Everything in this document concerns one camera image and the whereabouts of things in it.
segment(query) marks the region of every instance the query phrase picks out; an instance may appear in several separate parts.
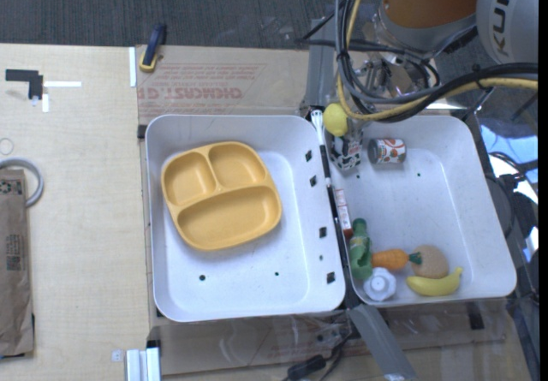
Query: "brown paper bag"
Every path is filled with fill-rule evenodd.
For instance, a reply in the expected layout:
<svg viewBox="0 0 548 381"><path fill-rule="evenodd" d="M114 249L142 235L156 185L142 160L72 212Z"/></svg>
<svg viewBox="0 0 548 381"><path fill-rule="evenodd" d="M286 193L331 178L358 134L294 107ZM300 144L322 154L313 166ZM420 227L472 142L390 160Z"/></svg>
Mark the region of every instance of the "brown paper bag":
<svg viewBox="0 0 548 381"><path fill-rule="evenodd" d="M26 185L23 170L0 170L0 355L33 350Z"/></svg>

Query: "yellow plate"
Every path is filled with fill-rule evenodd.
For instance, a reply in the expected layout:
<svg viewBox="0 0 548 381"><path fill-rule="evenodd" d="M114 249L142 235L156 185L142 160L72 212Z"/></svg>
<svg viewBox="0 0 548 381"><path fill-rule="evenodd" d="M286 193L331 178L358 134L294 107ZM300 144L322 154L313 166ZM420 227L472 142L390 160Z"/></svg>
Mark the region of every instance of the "yellow plate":
<svg viewBox="0 0 548 381"><path fill-rule="evenodd" d="M235 141L182 152L162 168L162 191L182 239L219 250L276 227L282 202L259 154Z"/></svg>

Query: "green bottle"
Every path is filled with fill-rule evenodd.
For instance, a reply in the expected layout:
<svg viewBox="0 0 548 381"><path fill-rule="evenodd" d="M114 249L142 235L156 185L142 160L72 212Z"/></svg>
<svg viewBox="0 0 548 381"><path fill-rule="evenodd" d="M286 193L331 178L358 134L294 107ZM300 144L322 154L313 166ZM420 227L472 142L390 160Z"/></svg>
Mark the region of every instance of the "green bottle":
<svg viewBox="0 0 548 381"><path fill-rule="evenodd" d="M371 266L371 239L367 234L367 223L363 218L356 218L352 222L354 234L350 238L349 252L350 271L352 276L363 281L373 273Z"/></svg>

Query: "white tray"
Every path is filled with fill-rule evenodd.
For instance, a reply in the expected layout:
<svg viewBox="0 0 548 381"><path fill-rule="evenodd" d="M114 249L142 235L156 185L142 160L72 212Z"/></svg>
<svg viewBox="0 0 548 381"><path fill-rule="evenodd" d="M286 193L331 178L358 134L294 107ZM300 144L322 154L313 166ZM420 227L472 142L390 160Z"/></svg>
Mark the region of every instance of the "white tray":
<svg viewBox="0 0 548 381"><path fill-rule="evenodd" d="M248 144L261 156L280 194L282 218L255 241L201 252L177 233L160 176L178 152L223 140ZM161 116L146 130L146 157L154 300L165 317L191 322L319 313L341 304L337 236L309 122L298 116Z"/></svg>
<svg viewBox="0 0 548 381"><path fill-rule="evenodd" d="M402 164L371 165L367 156L354 170L331 168L343 188L351 218L367 221L373 251L411 252L433 244L447 256L450 270L461 266L460 288L444 297L417 295L405 283L409 265L395 272L396 295L367 298L362 281L354 289L362 300L382 307L436 301L504 297L514 290L515 267L487 187L468 127L451 116L415 116L394 124L364 128L371 138L400 138L407 145Z"/></svg>

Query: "yellow ball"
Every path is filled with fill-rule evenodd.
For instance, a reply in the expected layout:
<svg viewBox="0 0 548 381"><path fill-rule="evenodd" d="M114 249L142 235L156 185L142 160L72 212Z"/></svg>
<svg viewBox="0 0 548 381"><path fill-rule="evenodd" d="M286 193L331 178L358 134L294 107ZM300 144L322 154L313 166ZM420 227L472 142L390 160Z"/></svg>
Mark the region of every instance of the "yellow ball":
<svg viewBox="0 0 548 381"><path fill-rule="evenodd" d="M343 136L348 131L347 116L339 103L329 104L324 111L325 129L333 136Z"/></svg>

